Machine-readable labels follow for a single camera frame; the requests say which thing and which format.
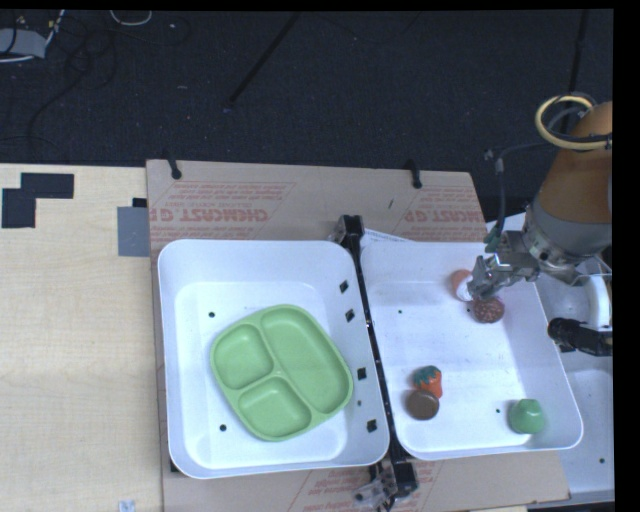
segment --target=green plate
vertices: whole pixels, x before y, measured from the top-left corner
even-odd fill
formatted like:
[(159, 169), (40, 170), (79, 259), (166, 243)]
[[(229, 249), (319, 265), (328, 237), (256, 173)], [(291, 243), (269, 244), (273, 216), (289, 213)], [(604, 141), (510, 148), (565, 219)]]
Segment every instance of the green plate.
[(306, 310), (260, 310), (221, 332), (211, 369), (244, 425), (266, 441), (307, 432), (351, 399), (353, 379), (333, 340)]

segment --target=light wood surface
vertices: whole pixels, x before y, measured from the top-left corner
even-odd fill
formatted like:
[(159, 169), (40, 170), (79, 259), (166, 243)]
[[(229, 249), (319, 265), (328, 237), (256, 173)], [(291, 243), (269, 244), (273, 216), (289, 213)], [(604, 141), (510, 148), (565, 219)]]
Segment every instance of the light wood surface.
[(75, 194), (0, 229), (0, 509), (161, 510), (150, 260), (117, 239), (145, 170), (0, 165), (0, 186), (21, 171), (72, 172)]

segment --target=cardboard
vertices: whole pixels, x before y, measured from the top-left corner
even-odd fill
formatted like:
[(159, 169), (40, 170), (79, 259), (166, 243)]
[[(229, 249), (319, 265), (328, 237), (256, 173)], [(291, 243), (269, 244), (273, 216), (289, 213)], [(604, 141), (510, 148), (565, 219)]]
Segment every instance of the cardboard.
[[(341, 215), (365, 228), (419, 241), (481, 241), (485, 220), (464, 172), (421, 171), (422, 188), (398, 169), (353, 169), (178, 161), (147, 162), (158, 400), (166, 511), (363, 510), (352, 493), (368, 468), (195, 480), (171, 471), (157, 257), (181, 238), (324, 240)], [(569, 497), (555, 452), (415, 461), (419, 488), (393, 510), (430, 512), (509, 506)]]

